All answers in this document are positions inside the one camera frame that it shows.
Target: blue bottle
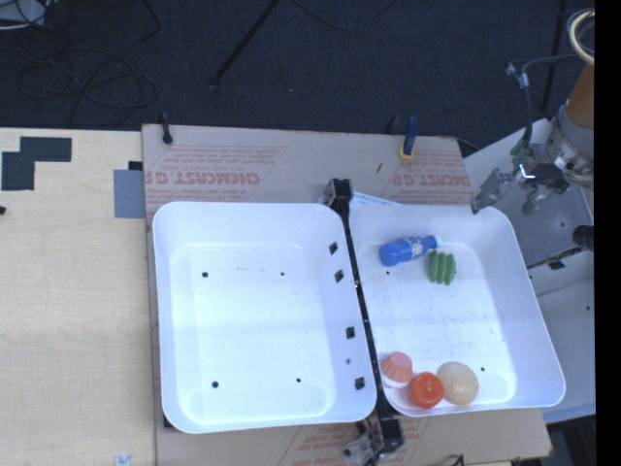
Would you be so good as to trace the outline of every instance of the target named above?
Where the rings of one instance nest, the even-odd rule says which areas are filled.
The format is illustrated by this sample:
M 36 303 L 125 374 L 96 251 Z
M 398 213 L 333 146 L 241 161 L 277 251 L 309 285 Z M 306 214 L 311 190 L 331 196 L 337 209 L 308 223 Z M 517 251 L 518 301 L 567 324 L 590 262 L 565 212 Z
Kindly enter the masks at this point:
M 438 246 L 436 237 L 406 237 L 395 242 L 389 242 L 379 248 L 379 259 L 384 266 L 395 266 L 400 262 L 422 257 L 429 249 Z

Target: black hole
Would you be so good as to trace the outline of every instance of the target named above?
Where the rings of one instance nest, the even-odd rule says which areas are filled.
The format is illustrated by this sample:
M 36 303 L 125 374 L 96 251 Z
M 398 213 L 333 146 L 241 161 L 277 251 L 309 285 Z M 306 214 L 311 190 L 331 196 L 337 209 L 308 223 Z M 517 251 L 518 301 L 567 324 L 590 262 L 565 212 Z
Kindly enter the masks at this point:
M 547 265 L 552 271 L 563 269 L 565 267 L 565 264 L 563 264 L 560 260 L 553 260 L 552 262 L 548 262 Z

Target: black cable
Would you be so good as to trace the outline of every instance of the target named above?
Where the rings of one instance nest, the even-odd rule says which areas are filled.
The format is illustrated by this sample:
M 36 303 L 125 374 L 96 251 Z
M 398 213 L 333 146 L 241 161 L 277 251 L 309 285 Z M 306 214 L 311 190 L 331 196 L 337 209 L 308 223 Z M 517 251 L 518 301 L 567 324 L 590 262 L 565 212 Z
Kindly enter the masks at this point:
M 536 65 L 542 64 L 564 64 L 568 62 L 573 62 L 579 59 L 576 54 L 568 53 L 564 55 L 550 55 L 547 57 L 540 57 L 535 59 L 519 59 L 513 60 L 509 62 L 509 64 L 505 68 L 505 72 L 510 76 L 513 76 L 519 83 L 520 88 L 524 91 L 524 99 L 526 104 L 526 127 L 524 128 L 524 134 L 522 135 L 522 141 L 525 147 L 528 147 L 531 143 L 531 138 L 533 136 L 533 106 L 531 100 L 531 93 L 529 90 L 529 80 L 527 75 L 527 70 Z M 523 62 L 522 67 L 520 68 L 519 74 L 515 69 L 515 64 Z
M 464 466 L 464 454 L 460 454 L 451 466 Z
M 50 30 L 41 26 L 33 26 L 37 30 L 45 29 L 46 31 L 51 32 L 52 36 L 55 38 L 53 42 L 56 45 L 56 49 L 53 50 L 52 53 L 37 54 L 34 53 L 25 44 L 25 42 L 18 48 L 18 51 L 22 55 L 24 55 L 29 60 L 36 62 L 35 65 L 22 70 L 18 76 L 17 82 L 21 88 L 22 93 L 31 98 L 39 99 L 50 98 L 52 96 L 73 95 L 74 101 L 71 106 L 68 118 L 69 124 L 74 123 L 78 106 L 83 98 L 88 98 L 90 101 L 104 107 L 129 111 L 114 120 L 109 120 L 101 123 L 91 121 L 88 124 L 89 126 L 121 124 L 130 116 L 132 116 L 135 113 L 136 109 L 149 105 L 157 96 L 157 86 L 155 81 L 144 74 L 140 74 L 136 70 L 136 68 L 134 68 L 127 60 L 121 57 L 124 52 L 138 46 L 139 44 L 145 42 L 146 40 L 157 34 L 157 32 L 159 32 L 160 21 L 157 18 L 157 15 L 155 14 L 153 8 L 147 0 L 142 1 L 155 22 L 154 29 L 147 33 L 146 36 L 142 37 L 141 39 L 115 52 L 101 50 L 94 47 L 71 45 L 70 37 L 65 38 L 55 30 Z M 97 67 L 90 71 L 87 74 L 86 78 L 83 80 L 78 79 L 65 67 L 61 67 L 59 65 L 59 61 L 63 57 L 68 56 L 70 53 L 75 53 L 79 51 L 97 53 L 104 56 L 99 65 L 97 65 Z M 98 75 L 100 75 L 104 68 L 112 65 L 113 63 L 116 63 L 117 67 L 122 66 L 125 71 L 116 73 L 112 77 L 105 78 L 96 82 L 96 80 L 98 79 Z M 34 85 L 36 86 L 38 91 L 33 92 L 32 88 L 29 88 L 26 85 L 27 80 L 36 80 L 36 74 L 40 74 L 41 77 L 47 78 L 50 73 L 56 73 L 58 75 L 58 78 L 61 78 L 63 80 L 62 83 L 60 83 L 57 87 L 50 88 L 46 85 L 43 85 L 40 81 L 34 81 Z M 97 98 L 97 96 L 95 95 L 95 92 L 98 88 L 100 89 L 103 86 L 110 85 L 114 82 L 126 81 L 127 79 L 134 80 L 136 82 L 138 99 L 135 102 L 114 104 L 105 102 Z
M 364 20 L 362 22 L 359 22 L 357 24 L 353 24 L 351 26 L 342 26 L 340 24 L 335 24 L 333 22 L 330 22 L 328 19 L 320 16 L 318 13 L 316 13 L 315 11 L 309 9 L 307 6 L 301 4 L 300 2 L 298 2 L 297 0 L 289 0 L 292 4 L 300 7 L 301 9 L 303 9 L 304 11 L 308 12 L 311 16 L 319 19 L 321 22 L 323 22 L 324 24 L 327 24 L 330 27 L 333 27 L 335 29 L 341 29 L 341 30 L 352 30 L 352 29 L 356 29 L 362 26 L 365 26 L 369 23 L 371 23 L 372 21 L 374 21 L 375 19 L 377 19 L 378 17 L 380 17 L 382 14 L 386 13 L 386 11 L 388 11 L 388 9 L 390 9 L 397 0 L 390 0 L 390 2 L 388 2 L 388 4 L 381 10 L 379 11 L 377 14 L 375 14 L 373 17 L 370 17 L 367 20 Z

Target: black carpet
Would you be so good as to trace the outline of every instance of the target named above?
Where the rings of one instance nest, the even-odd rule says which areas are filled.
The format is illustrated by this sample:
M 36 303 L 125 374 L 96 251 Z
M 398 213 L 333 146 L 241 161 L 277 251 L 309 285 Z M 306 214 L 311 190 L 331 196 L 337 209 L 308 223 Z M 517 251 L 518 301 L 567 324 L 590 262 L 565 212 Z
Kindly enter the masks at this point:
M 384 133 L 415 116 L 420 135 L 472 151 L 525 126 L 505 68 L 553 52 L 563 7 L 281 0 L 210 89 L 271 1 L 49 0 L 43 25 L 0 22 L 0 126 L 138 130 L 166 113 L 172 124 Z M 567 0 L 562 22 L 594 7 Z M 558 54 L 571 52 L 563 25 Z M 582 67 L 559 63 L 549 94 L 549 67 L 529 70 L 534 118 L 555 113 Z

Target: white tray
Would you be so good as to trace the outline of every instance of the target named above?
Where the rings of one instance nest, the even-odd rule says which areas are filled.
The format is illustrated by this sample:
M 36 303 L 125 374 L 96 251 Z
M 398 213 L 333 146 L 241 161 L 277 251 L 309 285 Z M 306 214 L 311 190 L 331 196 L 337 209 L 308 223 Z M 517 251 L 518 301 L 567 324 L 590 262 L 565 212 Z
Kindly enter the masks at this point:
M 508 218 L 488 207 L 361 206 L 350 218 L 357 264 L 377 357 L 410 356 L 414 373 L 435 373 L 458 360 L 476 373 L 479 393 L 469 406 L 442 399 L 426 411 L 407 388 L 384 388 L 407 416 L 548 407 L 565 394 L 561 366 Z M 378 249 L 406 236 L 437 236 L 452 253 L 450 285 L 432 283 L 428 255 L 386 268 Z
M 376 385 L 340 217 L 175 202 L 153 220 L 162 404 L 186 433 L 356 421 Z

